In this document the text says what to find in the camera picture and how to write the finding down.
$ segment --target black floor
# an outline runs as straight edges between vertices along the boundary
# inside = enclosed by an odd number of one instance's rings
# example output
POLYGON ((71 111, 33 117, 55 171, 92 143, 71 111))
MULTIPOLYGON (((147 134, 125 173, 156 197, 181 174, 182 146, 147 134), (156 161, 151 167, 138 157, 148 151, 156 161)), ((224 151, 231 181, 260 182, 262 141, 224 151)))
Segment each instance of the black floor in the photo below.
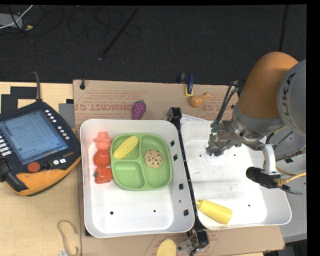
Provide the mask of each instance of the black floor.
MULTIPOLYGON (((29 5, 1 4, 21 15, 29 5)), ((307 5, 140 6, 34 5, 22 28, 0 29, 0 81, 90 80, 175 83, 183 72, 195 84, 244 81, 272 51, 306 58, 307 5)))

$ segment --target green divided plate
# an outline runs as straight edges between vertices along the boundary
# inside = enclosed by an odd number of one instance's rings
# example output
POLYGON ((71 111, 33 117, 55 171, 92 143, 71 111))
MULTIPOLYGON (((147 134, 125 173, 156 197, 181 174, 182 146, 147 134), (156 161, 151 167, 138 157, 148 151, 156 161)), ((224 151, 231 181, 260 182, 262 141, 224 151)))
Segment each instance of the green divided plate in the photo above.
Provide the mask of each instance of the green divided plate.
POLYGON ((126 190, 159 190, 172 180, 172 164, 165 141, 150 133, 124 133, 113 138, 110 148, 111 169, 114 181, 126 190), (127 156, 116 159, 113 152, 130 136, 138 137, 138 145, 127 156), (144 156, 149 150, 157 150, 163 156, 163 164, 158 168, 146 165, 144 156))

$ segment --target plastic corn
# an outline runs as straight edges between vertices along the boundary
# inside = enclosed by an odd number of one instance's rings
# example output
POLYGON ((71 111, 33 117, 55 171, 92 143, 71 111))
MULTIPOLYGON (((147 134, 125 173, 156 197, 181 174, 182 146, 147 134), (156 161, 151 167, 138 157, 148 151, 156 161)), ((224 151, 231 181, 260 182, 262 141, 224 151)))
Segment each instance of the plastic corn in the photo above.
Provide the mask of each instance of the plastic corn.
POLYGON ((116 159, 122 159, 127 156, 138 145, 139 138, 135 135, 130 136, 113 152, 116 159))

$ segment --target white tray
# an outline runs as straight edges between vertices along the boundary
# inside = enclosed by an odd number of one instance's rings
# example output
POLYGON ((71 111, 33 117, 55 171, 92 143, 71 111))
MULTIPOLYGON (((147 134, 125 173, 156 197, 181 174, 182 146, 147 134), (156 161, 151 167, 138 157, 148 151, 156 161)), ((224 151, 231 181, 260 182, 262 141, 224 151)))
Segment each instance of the white tray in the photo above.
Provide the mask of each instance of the white tray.
POLYGON ((286 193, 265 188, 246 177, 247 168, 263 168, 262 151, 242 145, 225 150, 219 157, 206 155, 211 123, 191 120, 181 126, 194 196, 195 200, 228 207, 233 215, 225 225, 198 211, 200 222, 210 230, 288 223, 292 213, 286 193))
POLYGON ((84 223, 91 235, 107 238, 179 233, 193 227, 195 215, 179 135, 172 123, 164 120, 90 119, 81 125, 80 140, 84 223), (160 136, 171 155, 170 184, 162 189, 148 191, 122 189, 113 179, 108 183, 97 184, 94 178, 96 166, 93 163, 97 149, 93 139, 101 131, 108 132, 111 138, 125 133, 160 136))

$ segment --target red toy pepper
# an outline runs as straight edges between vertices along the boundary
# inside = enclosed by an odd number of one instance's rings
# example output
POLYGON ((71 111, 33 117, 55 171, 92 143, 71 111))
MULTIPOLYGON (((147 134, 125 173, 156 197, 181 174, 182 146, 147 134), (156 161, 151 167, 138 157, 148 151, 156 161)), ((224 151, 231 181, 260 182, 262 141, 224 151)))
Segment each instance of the red toy pepper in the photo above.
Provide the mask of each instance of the red toy pepper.
POLYGON ((140 120, 144 113, 147 110, 147 104, 144 100, 138 100, 134 103, 132 107, 132 119, 133 120, 140 120))
POLYGON ((95 182, 98 184, 108 183, 113 179, 112 171, 108 167, 98 166, 94 172, 95 182))

